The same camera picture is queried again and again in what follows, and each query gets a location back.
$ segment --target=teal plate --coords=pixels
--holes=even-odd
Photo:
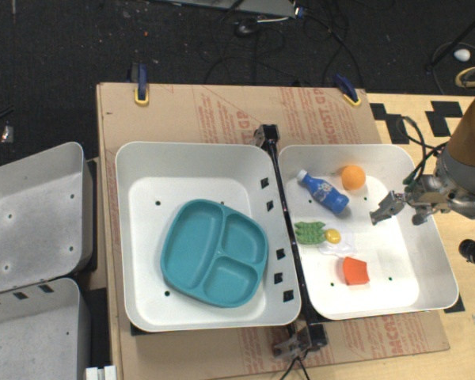
[[[164,280],[179,292],[219,307],[246,304],[268,261],[268,238],[251,218],[220,203],[186,203],[161,253]]]

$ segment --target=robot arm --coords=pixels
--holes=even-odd
[[[405,179],[405,193],[389,192],[379,209],[370,213],[373,225],[399,213],[406,204],[415,208],[414,225],[435,212],[450,211],[475,219],[475,100],[466,110],[446,145],[428,154],[438,155],[434,174]]]

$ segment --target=white ball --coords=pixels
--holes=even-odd
[[[456,52],[454,52],[454,57],[461,62],[468,62],[470,56],[471,54],[469,53],[468,49],[458,49]]]

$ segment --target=black floor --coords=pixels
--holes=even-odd
[[[475,67],[475,0],[298,0],[312,17],[234,35],[243,13],[138,0],[0,0],[0,165],[67,141],[98,155],[95,86],[125,82],[145,63],[150,82],[332,86],[338,72],[372,93],[475,95],[454,84]],[[2,143],[6,125],[13,142]]]

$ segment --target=orange fruit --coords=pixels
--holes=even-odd
[[[366,183],[366,174],[363,168],[357,165],[349,165],[341,172],[341,182],[345,190],[357,190]]]

